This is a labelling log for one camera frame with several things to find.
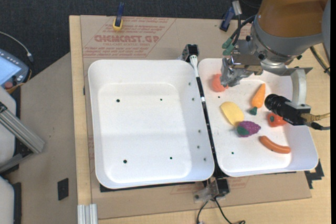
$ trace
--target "toy sausage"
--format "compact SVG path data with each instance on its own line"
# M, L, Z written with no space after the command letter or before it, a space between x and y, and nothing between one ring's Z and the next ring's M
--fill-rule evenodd
M288 154L290 153L290 147L289 146L281 146L273 141L271 141L267 136L263 135L259 138L260 142L267 147L269 150L282 153L282 154Z

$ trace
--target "blue object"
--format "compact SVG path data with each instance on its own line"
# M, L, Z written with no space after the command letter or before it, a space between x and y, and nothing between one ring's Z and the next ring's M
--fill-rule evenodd
M227 32L229 25L230 25L230 21L233 18L233 16L235 16L235 11L232 7L230 7L230 9L225 14L225 19L222 21L220 25L221 30Z
M116 21L115 21L115 24L114 24L117 27L119 27L120 24L121 24L121 17L122 17L122 14L124 12L124 6L125 6L124 2L119 3L118 10L117 10L117 17L116 17Z

